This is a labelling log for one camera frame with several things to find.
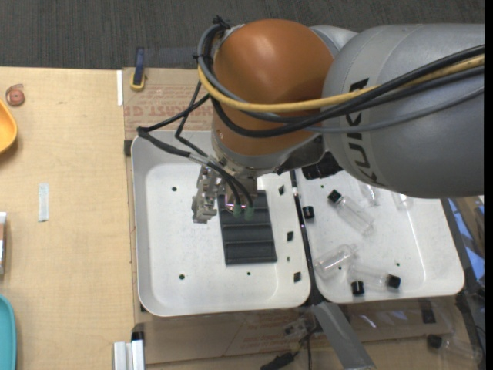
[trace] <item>white tray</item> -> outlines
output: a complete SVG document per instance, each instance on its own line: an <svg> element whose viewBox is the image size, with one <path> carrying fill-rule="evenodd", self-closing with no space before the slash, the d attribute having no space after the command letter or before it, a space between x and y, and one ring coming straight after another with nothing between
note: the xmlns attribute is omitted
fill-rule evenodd
<svg viewBox="0 0 493 370"><path fill-rule="evenodd" d="M335 303L422 298L458 293L464 285L464 271L440 200L413 198L408 210L396 208L391 192L380 191L379 206L371 206L358 181L345 171L321 180L306 180L297 172L302 206L314 207L315 218L307 223L312 258L341 244L356 244L358 262L401 277L398 291L365 287L365 294L352 295L347 267L331 279L316 275L320 293ZM374 232L362 236L329 204L333 190L349 196L374 218Z"/></svg>
<svg viewBox="0 0 493 370"><path fill-rule="evenodd" d="M169 131L153 135L183 148ZM211 152L210 132L184 136ZM132 169L138 288L146 310L169 317L295 308L307 300L310 279L289 174L258 182L267 192L277 262L226 266L219 217L207 224L192 221L200 166L136 138ZM286 188L282 196L281 185ZM288 242L289 231L294 236ZM301 280L294 282L297 272Z"/></svg>

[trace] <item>clear plastic vial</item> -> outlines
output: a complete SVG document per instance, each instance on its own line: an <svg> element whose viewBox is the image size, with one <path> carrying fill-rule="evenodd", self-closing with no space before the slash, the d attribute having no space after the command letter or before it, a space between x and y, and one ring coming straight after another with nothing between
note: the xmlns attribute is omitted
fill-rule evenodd
<svg viewBox="0 0 493 370"><path fill-rule="evenodd" d="M380 202L380 191L376 187L372 187L369 183L359 182L361 194L368 200L370 205L378 206Z"/></svg>
<svg viewBox="0 0 493 370"><path fill-rule="evenodd" d="M429 335L426 338L431 350L446 355L457 355L478 364L483 359L483 351L471 343L459 341L451 336Z"/></svg>
<svg viewBox="0 0 493 370"><path fill-rule="evenodd" d="M354 200L347 196L342 196L336 190L330 192L329 200L336 207L339 215L354 229L360 231L363 235L373 232L373 217L367 214Z"/></svg>
<svg viewBox="0 0 493 370"><path fill-rule="evenodd" d="M414 202L412 197L397 192L392 192L392 199L399 210L409 210Z"/></svg>
<svg viewBox="0 0 493 370"><path fill-rule="evenodd" d="M347 270L347 279L350 284L360 281L364 283L365 287L368 286L380 290L398 289L401 286L401 279L397 275L358 262L352 263Z"/></svg>
<svg viewBox="0 0 493 370"><path fill-rule="evenodd" d="M314 262L315 271L323 279L328 279L339 270L339 267L353 259L356 251L356 244L342 244L318 257Z"/></svg>

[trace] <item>orange bowl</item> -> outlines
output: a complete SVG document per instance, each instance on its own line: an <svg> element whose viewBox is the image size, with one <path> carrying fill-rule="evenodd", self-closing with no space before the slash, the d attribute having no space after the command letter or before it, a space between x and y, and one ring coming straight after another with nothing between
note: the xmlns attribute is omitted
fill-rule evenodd
<svg viewBox="0 0 493 370"><path fill-rule="evenodd" d="M5 152L17 137L17 124L8 111L7 106L0 99L0 153Z"/></svg>

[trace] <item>yellow cable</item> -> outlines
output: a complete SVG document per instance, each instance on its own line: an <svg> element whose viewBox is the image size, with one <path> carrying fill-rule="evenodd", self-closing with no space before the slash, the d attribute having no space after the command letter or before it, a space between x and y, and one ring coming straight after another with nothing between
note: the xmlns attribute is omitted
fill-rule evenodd
<svg viewBox="0 0 493 370"><path fill-rule="evenodd" d="M474 67L483 66L484 64L485 64L485 54L482 54L477 57L454 64L452 66L448 66L443 69L439 69L437 71L431 72L426 76L422 76L421 78L408 82L402 87L416 85L418 83L430 81L431 79L440 78L442 76L449 76L450 74L455 74L456 72L461 72L467 69L472 69ZM346 102L350 99L353 99L356 96L359 96L362 93L366 93L379 86L379 85L370 86L369 88L359 89L354 92L342 93L340 95L325 97L323 99L306 100L303 102L296 102L296 103L281 103L281 104L244 103L223 95L219 90L214 88L214 86L209 82L209 80L206 78L200 66L198 70L199 70L200 82L203 84L203 86L207 89L207 92L209 92L209 94L214 99L218 100L225 106L229 106L234 109L241 109L243 111L250 111L252 113L292 113L295 111L305 111L308 109L319 109L322 107L333 106L335 104Z"/></svg>

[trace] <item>brown round object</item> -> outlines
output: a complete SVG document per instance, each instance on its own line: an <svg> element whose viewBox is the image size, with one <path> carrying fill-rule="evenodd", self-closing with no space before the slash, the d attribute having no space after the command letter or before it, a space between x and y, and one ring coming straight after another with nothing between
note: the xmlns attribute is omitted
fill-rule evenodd
<svg viewBox="0 0 493 370"><path fill-rule="evenodd" d="M216 77L228 90L252 103L290 103L319 99L334 58L324 42L308 27L283 19L251 22L233 32L214 57ZM251 130L278 127L223 106L236 124ZM285 113L306 116L319 109ZM236 153L266 155L292 147L312 136L298 131L267 139L241 136L230 130L214 113L220 141Z"/></svg>
<svg viewBox="0 0 493 370"><path fill-rule="evenodd" d="M20 106L24 103L24 93L20 89L11 89L7 93L7 103L11 106Z"/></svg>

